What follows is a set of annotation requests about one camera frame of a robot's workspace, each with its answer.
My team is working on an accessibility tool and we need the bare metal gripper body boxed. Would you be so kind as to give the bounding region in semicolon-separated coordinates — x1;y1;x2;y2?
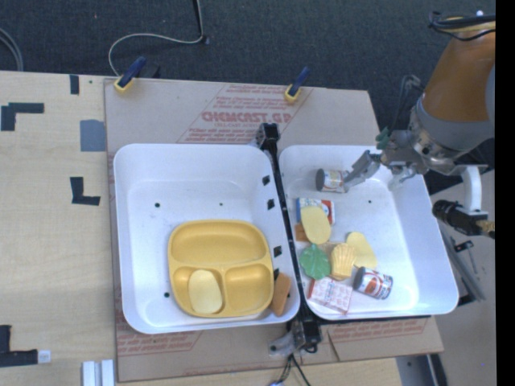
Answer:
379;128;459;175

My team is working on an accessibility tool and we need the small white and orange can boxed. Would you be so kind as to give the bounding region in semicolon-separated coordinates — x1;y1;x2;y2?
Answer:
315;167;351;194

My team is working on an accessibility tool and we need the blue white red carton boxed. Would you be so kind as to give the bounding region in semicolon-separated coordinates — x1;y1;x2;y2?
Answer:
295;197;336;227

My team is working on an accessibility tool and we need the white plastic tray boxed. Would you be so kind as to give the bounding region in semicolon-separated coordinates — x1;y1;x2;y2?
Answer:
278;144;460;322
113;142;301;335

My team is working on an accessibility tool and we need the yellow oval slice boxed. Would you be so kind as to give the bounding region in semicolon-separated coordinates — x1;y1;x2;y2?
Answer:
299;204;332;245
187;268;224;314
345;231;379;270

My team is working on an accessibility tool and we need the thin black rod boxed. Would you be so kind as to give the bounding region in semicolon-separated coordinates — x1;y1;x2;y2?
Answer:
266;134;319;337

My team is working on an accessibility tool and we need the yellow shell-shaped biscuit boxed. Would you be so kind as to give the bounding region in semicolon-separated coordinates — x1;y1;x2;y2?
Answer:
329;242;358;281

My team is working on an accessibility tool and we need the green leaf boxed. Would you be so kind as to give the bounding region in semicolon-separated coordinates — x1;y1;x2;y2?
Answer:
298;243;332;281

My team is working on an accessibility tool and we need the red and white can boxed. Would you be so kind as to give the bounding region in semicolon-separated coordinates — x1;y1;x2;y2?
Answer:
352;266;394;301

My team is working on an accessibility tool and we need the red and white packet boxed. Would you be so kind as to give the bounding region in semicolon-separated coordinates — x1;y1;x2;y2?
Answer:
307;276;354;316

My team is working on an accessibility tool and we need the orange-brown bread slice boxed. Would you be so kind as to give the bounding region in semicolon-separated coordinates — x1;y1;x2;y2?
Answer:
268;272;293;318

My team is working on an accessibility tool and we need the yellow divided plate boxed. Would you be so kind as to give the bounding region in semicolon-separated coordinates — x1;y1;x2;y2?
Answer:
167;219;276;318

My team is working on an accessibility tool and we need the brown cardboard board red print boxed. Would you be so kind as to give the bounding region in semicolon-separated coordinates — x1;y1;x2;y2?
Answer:
103;77;445;384

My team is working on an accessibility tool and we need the black cylinder on white bracket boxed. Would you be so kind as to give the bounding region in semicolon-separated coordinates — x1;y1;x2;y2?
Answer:
431;164;496;240

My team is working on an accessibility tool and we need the black block with thin wires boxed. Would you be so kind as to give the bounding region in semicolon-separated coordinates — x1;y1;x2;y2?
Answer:
268;318;323;355

